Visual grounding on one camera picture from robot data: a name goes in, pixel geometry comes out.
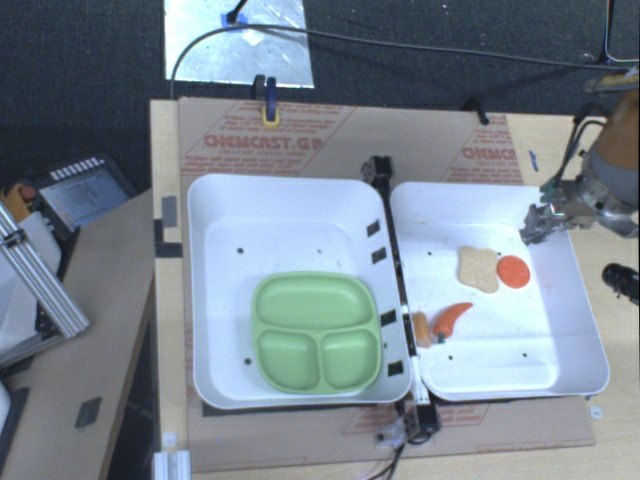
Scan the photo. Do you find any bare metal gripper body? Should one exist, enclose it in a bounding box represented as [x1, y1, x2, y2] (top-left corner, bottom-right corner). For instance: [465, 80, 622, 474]
[542, 179, 640, 239]

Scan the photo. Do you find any orange round toy slice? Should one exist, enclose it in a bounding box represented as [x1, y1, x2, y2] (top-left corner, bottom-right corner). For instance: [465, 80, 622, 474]
[495, 254, 532, 290]

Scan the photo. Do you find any beige toy bread slice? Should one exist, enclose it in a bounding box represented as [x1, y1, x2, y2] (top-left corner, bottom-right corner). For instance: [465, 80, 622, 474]
[457, 245, 501, 295]

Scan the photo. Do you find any orange toy pepper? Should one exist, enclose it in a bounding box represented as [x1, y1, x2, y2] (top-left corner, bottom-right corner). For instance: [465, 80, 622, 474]
[432, 301, 475, 345]

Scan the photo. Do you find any white plastic tray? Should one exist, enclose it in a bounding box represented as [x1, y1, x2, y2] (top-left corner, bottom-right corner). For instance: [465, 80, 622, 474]
[187, 172, 415, 412]
[389, 181, 612, 403]

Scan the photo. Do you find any thin black and white rod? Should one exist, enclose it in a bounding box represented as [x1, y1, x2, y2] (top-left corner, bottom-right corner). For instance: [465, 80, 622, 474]
[375, 170, 429, 410]

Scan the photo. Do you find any orange toy sausage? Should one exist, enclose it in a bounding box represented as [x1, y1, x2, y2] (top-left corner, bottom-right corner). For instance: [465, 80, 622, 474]
[411, 311, 434, 350]

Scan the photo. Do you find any brown cardboard board red print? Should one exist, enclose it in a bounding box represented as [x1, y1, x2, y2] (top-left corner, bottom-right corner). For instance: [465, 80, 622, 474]
[177, 96, 597, 474]

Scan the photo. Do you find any green divided plate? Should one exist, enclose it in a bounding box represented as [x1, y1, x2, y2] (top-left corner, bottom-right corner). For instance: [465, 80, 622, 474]
[250, 270, 384, 396]

